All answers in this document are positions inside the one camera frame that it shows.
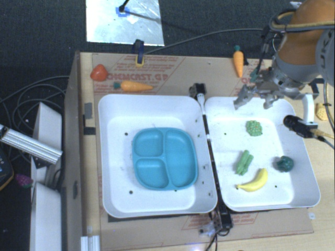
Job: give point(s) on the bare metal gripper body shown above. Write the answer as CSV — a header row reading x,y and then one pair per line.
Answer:
x,y
277,85

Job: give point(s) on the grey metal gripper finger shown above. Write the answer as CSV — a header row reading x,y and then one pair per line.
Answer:
x,y
243,97
270,101

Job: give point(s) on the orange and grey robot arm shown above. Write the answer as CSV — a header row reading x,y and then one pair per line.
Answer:
x,y
301,43

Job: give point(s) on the green grapes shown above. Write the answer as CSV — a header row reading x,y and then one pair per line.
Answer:
x,y
254,128

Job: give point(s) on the orange carrot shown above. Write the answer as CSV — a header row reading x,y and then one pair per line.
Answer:
x,y
136,86
238,61

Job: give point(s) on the yellow corn piece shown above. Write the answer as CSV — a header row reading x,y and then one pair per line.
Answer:
x,y
321,112

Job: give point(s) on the thin black and white rod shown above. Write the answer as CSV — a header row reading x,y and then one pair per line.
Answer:
x,y
211,148

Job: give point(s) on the dark green broccoli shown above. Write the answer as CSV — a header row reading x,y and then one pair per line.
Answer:
x,y
284,164

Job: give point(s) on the green beans bundle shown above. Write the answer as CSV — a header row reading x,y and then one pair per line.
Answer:
x,y
244,163

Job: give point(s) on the brown cardboard board red print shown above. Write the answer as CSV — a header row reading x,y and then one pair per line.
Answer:
x,y
167,69

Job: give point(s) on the yellow banana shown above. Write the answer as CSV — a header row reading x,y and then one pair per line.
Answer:
x,y
257,183

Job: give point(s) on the blue divided plate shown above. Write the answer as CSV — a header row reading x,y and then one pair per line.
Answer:
x,y
178,155

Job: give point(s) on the white plastic tray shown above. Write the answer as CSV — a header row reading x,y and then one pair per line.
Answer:
x,y
261,200
117,150

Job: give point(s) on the purple grapes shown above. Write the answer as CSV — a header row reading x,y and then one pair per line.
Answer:
x,y
24,181

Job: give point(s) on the black cylinder on white bracket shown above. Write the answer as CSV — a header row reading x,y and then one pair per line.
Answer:
x,y
297,124

